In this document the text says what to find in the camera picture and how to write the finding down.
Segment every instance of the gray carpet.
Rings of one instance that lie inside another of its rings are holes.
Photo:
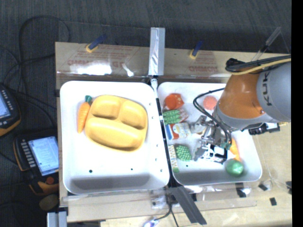
[[[43,227],[41,197],[15,185],[23,179],[12,142],[56,126],[54,56],[23,63],[21,74],[14,65],[52,55],[55,41],[91,42],[100,28],[111,34],[107,44],[149,46],[149,28],[164,27],[167,48],[191,49],[203,39],[203,50],[257,52],[281,27],[268,51],[290,53],[292,0],[0,0],[0,21],[0,82],[22,114],[21,124],[0,137],[0,226]]]

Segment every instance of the small food package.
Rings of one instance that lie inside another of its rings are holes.
[[[164,99],[164,110],[174,110],[182,107],[184,102],[181,94],[171,93]]]
[[[178,173],[179,168],[178,168],[178,163],[177,163],[177,155],[176,155],[175,147],[174,147],[174,145],[169,145],[168,148],[169,148],[169,157],[170,157],[172,171],[174,173]]]
[[[169,140],[186,138],[187,136],[191,135],[187,122],[167,124],[165,129]]]
[[[171,123],[181,123],[186,120],[188,116],[189,115],[183,108],[163,112],[163,119],[165,125]]]

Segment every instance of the table surface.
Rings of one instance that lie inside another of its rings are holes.
[[[62,66],[64,60],[68,60],[73,52],[79,47],[75,43],[56,43],[56,70]],[[174,50],[167,53],[174,55],[172,60],[184,57],[188,54],[186,50]],[[225,66],[225,61],[229,58],[236,58],[240,61],[250,61],[254,53],[249,52],[213,52],[218,72],[221,73]],[[277,54],[264,54],[262,58],[277,56]],[[73,77],[65,77],[62,73],[57,73],[57,89]],[[62,182],[62,144],[61,144],[61,124],[58,123],[59,159],[60,159],[60,198],[68,199],[67,190]],[[255,226],[291,226],[292,225],[292,195],[289,193],[285,181],[291,181],[291,123],[281,126],[280,132],[265,133],[254,136],[256,145],[262,150],[258,153],[264,159],[263,168],[268,172],[269,189],[264,191],[254,188],[247,198],[239,198],[236,191],[231,192],[228,199],[218,198],[215,193],[214,201],[205,201],[198,195],[197,206],[201,210],[203,217],[209,227],[255,227]],[[68,222],[85,222],[93,220],[101,222],[102,227],[140,227],[151,219],[152,216],[160,217],[167,212],[167,209],[152,209],[151,200],[146,193],[127,194],[126,196],[98,196],[95,198],[84,198],[80,201],[62,201],[61,204],[68,206]],[[200,226],[191,224],[182,208],[173,207],[176,220],[179,226]],[[161,226],[176,226],[173,216],[170,214],[160,220]]]

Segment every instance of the orange carrot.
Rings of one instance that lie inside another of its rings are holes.
[[[232,145],[229,148],[229,150],[231,151],[232,154],[235,155],[235,157],[234,157],[235,160],[241,161],[239,151],[238,151],[238,147],[237,147],[237,143],[236,143],[234,138],[232,138]]]
[[[85,102],[80,105],[78,110],[77,131],[80,134],[85,126],[87,115],[89,114],[91,96],[85,96]]]

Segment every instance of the blue clamp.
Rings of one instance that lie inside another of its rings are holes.
[[[92,43],[86,46],[86,51],[92,53],[95,49],[98,48],[99,44],[103,43],[105,39],[106,39],[106,35],[101,35],[100,37],[95,39]]]
[[[195,59],[195,58],[197,57],[198,51],[200,50],[202,44],[203,44],[203,41],[200,40],[200,41],[196,44],[195,48],[191,50],[190,55],[189,55],[189,57],[190,57],[191,59]]]

